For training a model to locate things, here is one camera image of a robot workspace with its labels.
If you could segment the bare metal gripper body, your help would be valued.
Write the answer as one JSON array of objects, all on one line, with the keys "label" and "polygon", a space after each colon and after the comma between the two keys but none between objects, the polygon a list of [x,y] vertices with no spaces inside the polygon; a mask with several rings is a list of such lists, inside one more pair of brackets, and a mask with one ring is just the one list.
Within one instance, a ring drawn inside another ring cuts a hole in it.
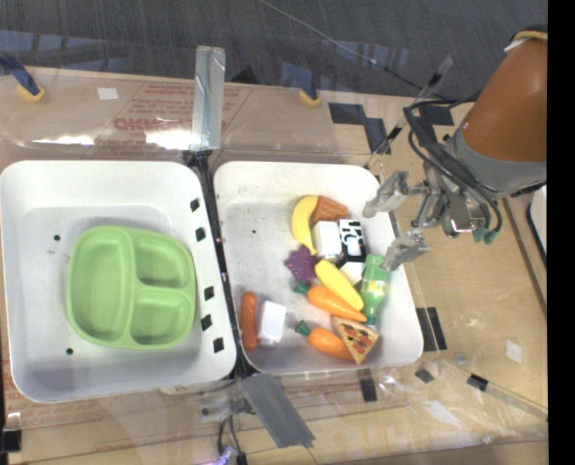
[{"label": "bare metal gripper body", "polygon": [[425,176],[412,191],[422,196],[422,203],[411,226],[419,230],[440,226],[451,238],[462,233],[485,238],[491,230],[492,202],[477,179],[449,155],[440,160],[421,158]]}]

